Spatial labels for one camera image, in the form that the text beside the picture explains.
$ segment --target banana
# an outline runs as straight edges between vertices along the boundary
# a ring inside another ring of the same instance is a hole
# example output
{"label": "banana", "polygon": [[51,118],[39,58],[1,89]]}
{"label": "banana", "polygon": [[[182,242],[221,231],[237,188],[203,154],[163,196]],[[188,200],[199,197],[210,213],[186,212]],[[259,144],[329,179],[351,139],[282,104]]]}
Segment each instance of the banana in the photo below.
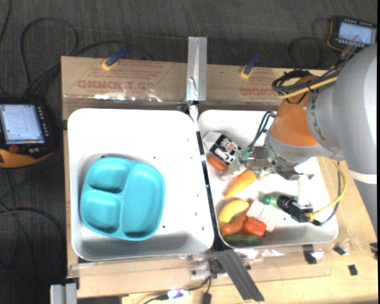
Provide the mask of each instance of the banana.
{"label": "banana", "polygon": [[218,222],[228,223],[231,221],[231,218],[238,213],[243,212],[249,207],[249,203],[243,199],[234,199],[226,203],[221,209],[221,212],[218,215]]}

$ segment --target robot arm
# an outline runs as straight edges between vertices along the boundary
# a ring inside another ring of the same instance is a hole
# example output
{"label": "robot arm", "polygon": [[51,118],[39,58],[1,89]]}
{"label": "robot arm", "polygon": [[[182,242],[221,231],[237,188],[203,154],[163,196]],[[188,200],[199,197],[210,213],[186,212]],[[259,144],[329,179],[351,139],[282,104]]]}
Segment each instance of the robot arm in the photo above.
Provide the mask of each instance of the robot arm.
{"label": "robot arm", "polygon": [[265,156],[279,173],[313,156],[345,160],[377,235],[376,120],[377,43],[349,60],[331,84],[282,101]]}

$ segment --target blue and yellow clamp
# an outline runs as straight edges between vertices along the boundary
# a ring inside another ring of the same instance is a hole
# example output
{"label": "blue and yellow clamp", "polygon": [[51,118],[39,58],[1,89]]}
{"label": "blue and yellow clamp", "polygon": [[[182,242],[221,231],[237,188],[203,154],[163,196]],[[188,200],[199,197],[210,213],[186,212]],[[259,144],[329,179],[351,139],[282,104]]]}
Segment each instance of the blue and yellow clamp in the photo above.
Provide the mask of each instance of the blue and yellow clamp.
{"label": "blue and yellow clamp", "polygon": [[129,52],[131,52],[131,47],[129,46],[119,49],[117,52],[115,52],[113,55],[111,55],[109,58],[103,61],[103,68],[106,71],[110,71],[113,67],[115,67],[118,64],[118,60],[125,58],[125,55],[127,55]]}
{"label": "blue and yellow clamp", "polygon": [[248,79],[252,74],[252,68],[258,63],[259,55],[255,54],[247,65],[242,68],[241,76],[242,78]]}

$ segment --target teal divided plate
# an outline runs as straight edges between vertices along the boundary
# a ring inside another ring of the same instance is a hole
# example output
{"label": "teal divided plate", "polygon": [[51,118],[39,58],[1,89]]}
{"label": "teal divided plate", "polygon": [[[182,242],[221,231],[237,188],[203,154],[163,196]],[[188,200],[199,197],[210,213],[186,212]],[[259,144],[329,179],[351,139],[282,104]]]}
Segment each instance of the teal divided plate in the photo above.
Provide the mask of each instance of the teal divided plate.
{"label": "teal divided plate", "polygon": [[126,158],[94,162],[84,180],[79,212],[92,231],[130,241],[155,234],[165,204],[165,180],[154,167]]}

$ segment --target white band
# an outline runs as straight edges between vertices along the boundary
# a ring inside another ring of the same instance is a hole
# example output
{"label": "white band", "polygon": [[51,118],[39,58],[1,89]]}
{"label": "white band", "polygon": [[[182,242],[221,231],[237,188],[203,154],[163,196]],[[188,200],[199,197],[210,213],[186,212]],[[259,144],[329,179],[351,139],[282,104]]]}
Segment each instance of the white band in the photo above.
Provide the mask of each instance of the white band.
{"label": "white band", "polygon": [[355,180],[364,182],[366,184],[377,185],[377,174],[367,175],[367,174],[361,174],[359,172],[355,172],[352,170],[349,170],[349,172],[350,172],[351,177],[354,178]]}

